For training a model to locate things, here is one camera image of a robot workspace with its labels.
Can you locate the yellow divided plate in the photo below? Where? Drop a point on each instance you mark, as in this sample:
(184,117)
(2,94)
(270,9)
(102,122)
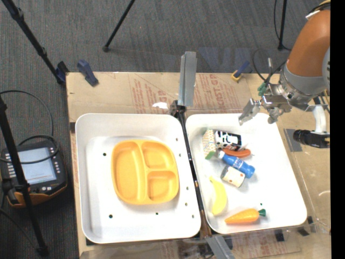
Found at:
(129,171)

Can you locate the orange carrot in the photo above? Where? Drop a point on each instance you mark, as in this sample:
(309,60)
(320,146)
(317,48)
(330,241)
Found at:
(242,217)

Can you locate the black cylinder on white bracket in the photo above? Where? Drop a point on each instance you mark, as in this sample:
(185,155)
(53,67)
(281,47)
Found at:
(310,138)

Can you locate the white plastic tray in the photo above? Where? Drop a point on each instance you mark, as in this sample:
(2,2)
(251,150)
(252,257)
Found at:
(275,177)
(97,177)

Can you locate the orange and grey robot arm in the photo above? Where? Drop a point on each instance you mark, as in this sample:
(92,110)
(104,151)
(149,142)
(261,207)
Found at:
(307,44)

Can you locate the thin black rod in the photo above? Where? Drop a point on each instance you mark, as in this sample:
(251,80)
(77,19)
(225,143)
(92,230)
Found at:
(192,166)

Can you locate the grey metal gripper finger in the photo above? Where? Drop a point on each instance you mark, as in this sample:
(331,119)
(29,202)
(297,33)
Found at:
(249,110)
(273,115)

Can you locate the yellow banana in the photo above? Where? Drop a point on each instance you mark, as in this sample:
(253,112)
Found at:
(219,197)

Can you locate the blue bottle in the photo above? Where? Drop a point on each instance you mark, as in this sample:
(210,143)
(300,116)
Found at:
(237,164)

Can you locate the brown cardboard board red print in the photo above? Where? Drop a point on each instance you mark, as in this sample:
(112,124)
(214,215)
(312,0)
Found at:
(113,93)

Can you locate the white patterned carton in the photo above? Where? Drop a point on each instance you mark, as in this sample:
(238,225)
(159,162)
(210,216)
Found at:
(208,143)

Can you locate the orange-red sausage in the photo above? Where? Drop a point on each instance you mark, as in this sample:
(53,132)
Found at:
(238,152)

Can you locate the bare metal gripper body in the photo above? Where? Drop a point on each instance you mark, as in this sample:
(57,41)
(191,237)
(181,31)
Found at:
(280,98)

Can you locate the black and white carton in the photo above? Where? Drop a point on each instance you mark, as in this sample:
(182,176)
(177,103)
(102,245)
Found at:
(229,138)

